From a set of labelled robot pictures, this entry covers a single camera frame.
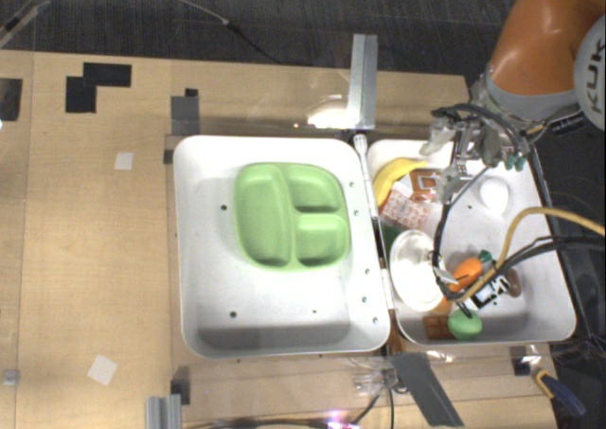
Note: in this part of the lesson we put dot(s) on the white plastic tray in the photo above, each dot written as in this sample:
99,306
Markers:
284,313
530,304

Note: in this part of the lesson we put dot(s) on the brown waffle biscuit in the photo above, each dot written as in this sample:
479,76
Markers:
434,327

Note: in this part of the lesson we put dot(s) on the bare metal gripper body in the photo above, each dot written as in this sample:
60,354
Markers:
480,140

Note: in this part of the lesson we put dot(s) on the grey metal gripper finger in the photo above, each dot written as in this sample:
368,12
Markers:
450,183
435,138

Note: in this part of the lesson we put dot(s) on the yellow banana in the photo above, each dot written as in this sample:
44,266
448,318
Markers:
386,178

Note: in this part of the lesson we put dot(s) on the dark green toy vegetable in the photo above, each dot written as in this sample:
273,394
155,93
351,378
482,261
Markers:
390,240

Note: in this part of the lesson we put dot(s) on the pale wood board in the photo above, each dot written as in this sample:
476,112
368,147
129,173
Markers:
94,237

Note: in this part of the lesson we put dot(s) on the white bowl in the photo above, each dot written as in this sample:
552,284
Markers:
412,271

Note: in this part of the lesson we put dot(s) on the brown sausage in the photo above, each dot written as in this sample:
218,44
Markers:
513,282

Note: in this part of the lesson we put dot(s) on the orange carrot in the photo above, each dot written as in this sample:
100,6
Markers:
466,271

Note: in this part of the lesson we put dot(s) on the white and orange packet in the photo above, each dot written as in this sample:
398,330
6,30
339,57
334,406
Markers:
407,211

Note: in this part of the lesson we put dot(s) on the green divided plate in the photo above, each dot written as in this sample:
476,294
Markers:
265,214

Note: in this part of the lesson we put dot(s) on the green ball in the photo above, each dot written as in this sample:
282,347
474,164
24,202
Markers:
463,327

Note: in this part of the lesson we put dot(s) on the small white cup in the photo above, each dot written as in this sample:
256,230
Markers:
494,195

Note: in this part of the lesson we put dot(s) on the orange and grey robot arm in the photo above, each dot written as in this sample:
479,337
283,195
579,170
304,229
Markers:
535,48

